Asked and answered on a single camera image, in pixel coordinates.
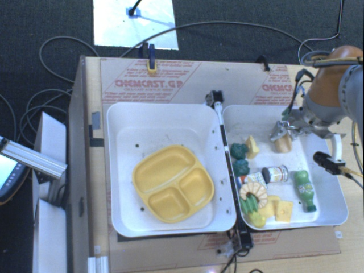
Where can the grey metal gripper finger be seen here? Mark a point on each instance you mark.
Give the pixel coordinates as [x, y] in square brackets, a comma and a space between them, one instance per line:
[277, 131]
[295, 133]

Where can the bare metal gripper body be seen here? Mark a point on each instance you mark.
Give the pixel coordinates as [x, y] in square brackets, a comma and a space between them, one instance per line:
[308, 125]

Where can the tan bread piece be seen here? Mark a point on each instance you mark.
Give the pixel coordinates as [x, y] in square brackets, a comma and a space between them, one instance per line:
[283, 146]

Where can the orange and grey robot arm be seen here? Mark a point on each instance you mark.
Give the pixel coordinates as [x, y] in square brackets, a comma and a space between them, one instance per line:
[327, 81]

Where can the yellow cheese wedge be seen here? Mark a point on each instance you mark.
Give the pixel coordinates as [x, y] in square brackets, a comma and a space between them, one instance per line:
[251, 148]

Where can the small white labelled can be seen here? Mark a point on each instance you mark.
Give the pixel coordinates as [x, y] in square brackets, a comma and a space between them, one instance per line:
[277, 174]

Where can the green broccoli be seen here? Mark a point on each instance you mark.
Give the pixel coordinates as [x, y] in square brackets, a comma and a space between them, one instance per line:
[238, 150]
[241, 168]

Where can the white blue red bottle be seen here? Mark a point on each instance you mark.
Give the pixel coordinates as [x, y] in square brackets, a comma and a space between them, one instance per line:
[254, 178]

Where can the thin black and white rod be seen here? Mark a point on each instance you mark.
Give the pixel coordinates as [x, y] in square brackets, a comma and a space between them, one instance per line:
[224, 141]

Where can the green plastic bottle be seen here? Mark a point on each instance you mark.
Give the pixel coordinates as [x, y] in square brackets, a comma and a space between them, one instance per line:
[304, 188]

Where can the yellow flat cheese piece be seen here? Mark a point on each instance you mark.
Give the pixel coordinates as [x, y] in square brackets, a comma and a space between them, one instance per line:
[270, 206]

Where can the white plastic tray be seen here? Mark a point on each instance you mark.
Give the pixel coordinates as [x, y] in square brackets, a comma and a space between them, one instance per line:
[324, 203]
[170, 124]

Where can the yellow square cheese slice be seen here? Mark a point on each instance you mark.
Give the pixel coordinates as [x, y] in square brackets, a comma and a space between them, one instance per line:
[283, 211]

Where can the yellow pineapple with green leaves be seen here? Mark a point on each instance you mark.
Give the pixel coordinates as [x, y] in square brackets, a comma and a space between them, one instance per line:
[257, 219]

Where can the brown cardboard board red print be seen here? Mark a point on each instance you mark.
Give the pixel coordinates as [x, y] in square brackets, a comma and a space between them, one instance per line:
[185, 81]

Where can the yellow divided plate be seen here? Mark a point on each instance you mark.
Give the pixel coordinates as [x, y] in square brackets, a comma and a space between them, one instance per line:
[170, 181]

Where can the black cylinder on white bracket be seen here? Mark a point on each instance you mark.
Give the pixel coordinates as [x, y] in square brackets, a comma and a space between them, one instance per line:
[327, 160]

